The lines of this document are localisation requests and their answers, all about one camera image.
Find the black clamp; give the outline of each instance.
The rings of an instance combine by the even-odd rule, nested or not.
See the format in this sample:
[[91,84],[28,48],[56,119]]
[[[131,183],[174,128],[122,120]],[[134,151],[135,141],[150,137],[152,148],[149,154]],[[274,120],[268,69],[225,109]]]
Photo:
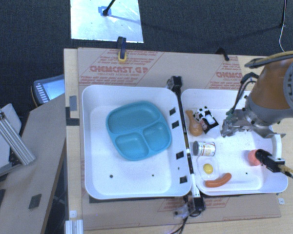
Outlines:
[[127,53],[126,53],[126,38],[118,37],[116,48],[120,49],[118,52],[118,61],[125,62],[127,60]]

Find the sausage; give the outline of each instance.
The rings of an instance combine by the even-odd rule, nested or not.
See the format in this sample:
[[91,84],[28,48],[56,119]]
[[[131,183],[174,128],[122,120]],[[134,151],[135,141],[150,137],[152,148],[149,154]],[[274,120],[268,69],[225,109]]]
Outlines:
[[193,117],[193,111],[192,110],[187,110],[186,111],[187,116],[189,117],[190,120],[190,126],[189,126],[189,130],[190,133],[193,136],[199,136],[203,133],[203,128],[201,126],[200,123],[198,123],[194,117]]
[[224,184],[226,184],[230,179],[232,175],[231,173],[225,173],[221,178],[215,179],[215,180],[207,180],[205,181],[206,187],[219,187]]

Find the cardboard sheet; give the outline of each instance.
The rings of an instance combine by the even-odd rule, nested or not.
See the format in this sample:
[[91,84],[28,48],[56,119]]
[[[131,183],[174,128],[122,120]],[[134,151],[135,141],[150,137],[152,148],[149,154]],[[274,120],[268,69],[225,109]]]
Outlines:
[[[171,76],[182,76],[182,91],[188,88],[234,89],[242,78],[237,56],[225,61],[221,55],[198,55],[127,50],[119,63],[115,49],[78,49],[79,96],[91,84],[165,87]],[[84,147],[81,141],[82,207],[85,230],[182,223],[174,217],[184,205],[181,197],[155,199],[95,200],[84,188]],[[189,222],[213,222],[280,217],[275,194],[209,197],[207,209]]]

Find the dark carpet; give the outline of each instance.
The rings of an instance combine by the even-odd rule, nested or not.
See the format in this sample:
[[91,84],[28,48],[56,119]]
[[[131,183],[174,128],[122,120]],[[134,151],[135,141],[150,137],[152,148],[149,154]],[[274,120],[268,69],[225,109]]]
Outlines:
[[[144,43],[128,49],[270,55],[281,52],[284,0],[138,0]],[[285,50],[293,50],[293,0],[288,0]],[[114,48],[114,42],[72,40],[70,0],[0,0],[0,106],[19,116],[34,108],[33,81],[63,73],[63,49]]]

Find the hot dog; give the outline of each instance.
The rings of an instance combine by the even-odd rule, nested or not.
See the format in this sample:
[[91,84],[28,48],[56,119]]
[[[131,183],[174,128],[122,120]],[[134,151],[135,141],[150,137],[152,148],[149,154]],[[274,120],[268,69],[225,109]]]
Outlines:
[[230,179],[232,175],[231,173],[225,173],[221,178],[215,179],[215,180],[207,180],[205,181],[206,187],[219,187],[224,184],[226,184]]

